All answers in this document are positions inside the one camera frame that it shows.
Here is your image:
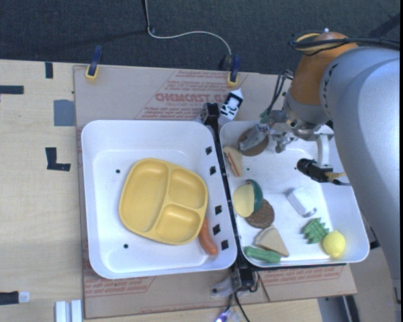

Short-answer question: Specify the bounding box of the brown round biscuit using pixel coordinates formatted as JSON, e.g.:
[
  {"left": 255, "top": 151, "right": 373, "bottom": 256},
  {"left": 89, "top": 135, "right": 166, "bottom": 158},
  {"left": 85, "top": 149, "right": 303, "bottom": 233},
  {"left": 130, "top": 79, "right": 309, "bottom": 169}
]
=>
[
  {"left": 237, "top": 127, "right": 270, "bottom": 157},
  {"left": 244, "top": 199, "right": 275, "bottom": 229}
]

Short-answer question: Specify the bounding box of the black cylinder on white bracket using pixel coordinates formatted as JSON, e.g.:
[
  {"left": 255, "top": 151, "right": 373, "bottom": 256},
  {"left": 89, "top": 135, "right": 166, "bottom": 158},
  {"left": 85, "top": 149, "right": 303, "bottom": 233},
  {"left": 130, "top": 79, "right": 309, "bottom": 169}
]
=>
[{"left": 296, "top": 133, "right": 337, "bottom": 184}]

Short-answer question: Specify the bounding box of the yellow lemon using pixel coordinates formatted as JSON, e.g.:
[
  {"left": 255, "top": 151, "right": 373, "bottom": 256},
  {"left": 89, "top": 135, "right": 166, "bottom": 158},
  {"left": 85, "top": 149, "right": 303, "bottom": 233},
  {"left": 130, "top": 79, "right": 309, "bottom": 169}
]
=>
[{"left": 322, "top": 229, "right": 347, "bottom": 259}]

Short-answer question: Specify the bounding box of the brown cardboard board red print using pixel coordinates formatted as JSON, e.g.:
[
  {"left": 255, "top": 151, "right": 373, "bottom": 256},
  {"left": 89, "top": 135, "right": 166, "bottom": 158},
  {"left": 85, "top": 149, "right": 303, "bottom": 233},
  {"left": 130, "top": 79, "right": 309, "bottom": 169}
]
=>
[{"left": 73, "top": 64, "right": 359, "bottom": 320}]

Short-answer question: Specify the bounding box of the tan bread slice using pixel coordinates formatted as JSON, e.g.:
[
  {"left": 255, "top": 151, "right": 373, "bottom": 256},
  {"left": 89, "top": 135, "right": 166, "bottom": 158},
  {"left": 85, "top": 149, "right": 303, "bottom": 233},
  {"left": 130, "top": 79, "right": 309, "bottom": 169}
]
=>
[{"left": 254, "top": 225, "right": 290, "bottom": 258}]

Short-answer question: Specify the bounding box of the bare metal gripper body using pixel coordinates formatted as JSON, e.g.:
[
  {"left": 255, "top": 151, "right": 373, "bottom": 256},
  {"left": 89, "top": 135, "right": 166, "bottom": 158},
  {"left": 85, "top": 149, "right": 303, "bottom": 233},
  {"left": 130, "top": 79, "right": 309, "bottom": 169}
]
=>
[{"left": 267, "top": 109, "right": 320, "bottom": 140}]

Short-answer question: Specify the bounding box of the yellow divided plate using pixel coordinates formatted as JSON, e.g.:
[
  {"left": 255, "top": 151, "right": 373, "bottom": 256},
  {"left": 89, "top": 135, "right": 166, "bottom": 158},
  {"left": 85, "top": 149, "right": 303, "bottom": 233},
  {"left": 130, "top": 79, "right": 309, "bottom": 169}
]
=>
[{"left": 118, "top": 158, "right": 210, "bottom": 246}]

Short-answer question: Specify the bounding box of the black and white carton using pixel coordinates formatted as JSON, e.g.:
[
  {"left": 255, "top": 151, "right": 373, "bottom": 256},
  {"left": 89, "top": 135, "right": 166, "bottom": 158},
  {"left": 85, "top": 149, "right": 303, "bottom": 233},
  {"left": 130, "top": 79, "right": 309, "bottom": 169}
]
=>
[{"left": 219, "top": 87, "right": 245, "bottom": 120}]

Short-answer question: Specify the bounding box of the black block with thin wires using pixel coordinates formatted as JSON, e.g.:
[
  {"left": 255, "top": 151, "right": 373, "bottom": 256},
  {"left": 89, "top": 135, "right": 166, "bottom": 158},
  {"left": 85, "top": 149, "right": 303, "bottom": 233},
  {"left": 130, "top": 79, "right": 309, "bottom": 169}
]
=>
[
  {"left": 202, "top": 102, "right": 222, "bottom": 127},
  {"left": 230, "top": 265, "right": 257, "bottom": 292}
]

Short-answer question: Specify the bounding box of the tan sandwich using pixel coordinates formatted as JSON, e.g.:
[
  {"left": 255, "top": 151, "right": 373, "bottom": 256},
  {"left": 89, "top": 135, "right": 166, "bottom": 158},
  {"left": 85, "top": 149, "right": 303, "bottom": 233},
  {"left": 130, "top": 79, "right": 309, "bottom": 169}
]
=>
[{"left": 222, "top": 146, "right": 244, "bottom": 178}]

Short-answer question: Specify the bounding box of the white plastic tray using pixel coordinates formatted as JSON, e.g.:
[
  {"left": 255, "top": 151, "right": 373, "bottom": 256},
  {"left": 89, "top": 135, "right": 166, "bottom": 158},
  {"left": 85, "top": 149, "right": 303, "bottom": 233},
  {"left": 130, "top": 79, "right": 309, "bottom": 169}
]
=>
[
  {"left": 218, "top": 119, "right": 371, "bottom": 268},
  {"left": 81, "top": 119, "right": 238, "bottom": 280}
]

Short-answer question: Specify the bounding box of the white bottle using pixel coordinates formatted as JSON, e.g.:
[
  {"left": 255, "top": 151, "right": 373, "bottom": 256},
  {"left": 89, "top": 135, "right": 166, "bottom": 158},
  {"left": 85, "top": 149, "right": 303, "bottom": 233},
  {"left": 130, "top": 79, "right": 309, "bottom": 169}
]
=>
[{"left": 286, "top": 186, "right": 318, "bottom": 218}]

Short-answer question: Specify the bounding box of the green and yellow half fruit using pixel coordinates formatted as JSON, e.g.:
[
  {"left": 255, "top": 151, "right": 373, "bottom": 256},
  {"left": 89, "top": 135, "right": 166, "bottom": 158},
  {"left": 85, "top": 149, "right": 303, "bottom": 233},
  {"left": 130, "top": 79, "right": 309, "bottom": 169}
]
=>
[{"left": 232, "top": 178, "right": 265, "bottom": 219}]

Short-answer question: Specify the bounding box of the thin black rod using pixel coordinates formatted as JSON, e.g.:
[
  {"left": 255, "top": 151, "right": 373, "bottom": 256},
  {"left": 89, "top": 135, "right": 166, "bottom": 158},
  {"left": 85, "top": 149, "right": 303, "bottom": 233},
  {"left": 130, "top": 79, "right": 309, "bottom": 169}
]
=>
[{"left": 213, "top": 119, "right": 244, "bottom": 268}]

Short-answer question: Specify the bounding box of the green lettuce leaf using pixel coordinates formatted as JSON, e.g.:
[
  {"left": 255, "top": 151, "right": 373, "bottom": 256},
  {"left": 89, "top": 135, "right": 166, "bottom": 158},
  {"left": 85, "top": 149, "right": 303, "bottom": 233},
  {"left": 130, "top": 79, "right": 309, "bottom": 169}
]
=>
[{"left": 300, "top": 217, "right": 330, "bottom": 245}]

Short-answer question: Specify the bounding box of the orange sausage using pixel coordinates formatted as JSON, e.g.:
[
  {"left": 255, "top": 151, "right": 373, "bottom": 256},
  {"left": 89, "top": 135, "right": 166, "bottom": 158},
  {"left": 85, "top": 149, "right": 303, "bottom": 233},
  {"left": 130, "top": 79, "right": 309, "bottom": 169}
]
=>
[{"left": 197, "top": 217, "right": 220, "bottom": 256}]

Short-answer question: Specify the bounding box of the green cucumber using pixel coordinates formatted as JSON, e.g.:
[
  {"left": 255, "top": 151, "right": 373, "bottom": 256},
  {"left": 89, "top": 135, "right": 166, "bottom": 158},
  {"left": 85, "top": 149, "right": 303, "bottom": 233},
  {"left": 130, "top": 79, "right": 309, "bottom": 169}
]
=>
[{"left": 243, "top": 246, "right": 283, "bottom": 265}]

